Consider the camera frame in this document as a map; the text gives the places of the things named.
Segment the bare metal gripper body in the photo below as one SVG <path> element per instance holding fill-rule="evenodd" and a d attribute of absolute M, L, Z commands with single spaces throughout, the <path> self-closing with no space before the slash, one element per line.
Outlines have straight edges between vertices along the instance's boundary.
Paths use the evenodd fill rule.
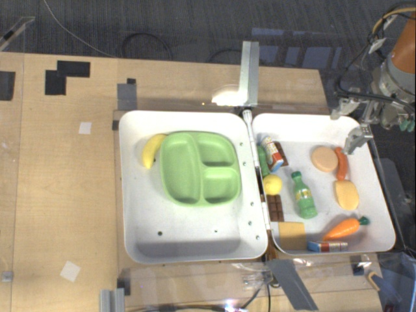
<path fill-rule="evenodd" d="M 360 94 L 366 103 L 361 125 L 380 125 L 384 129 L 399 126 L 400 130 L 415 129 L 415 94 L 394 90 Z"/>

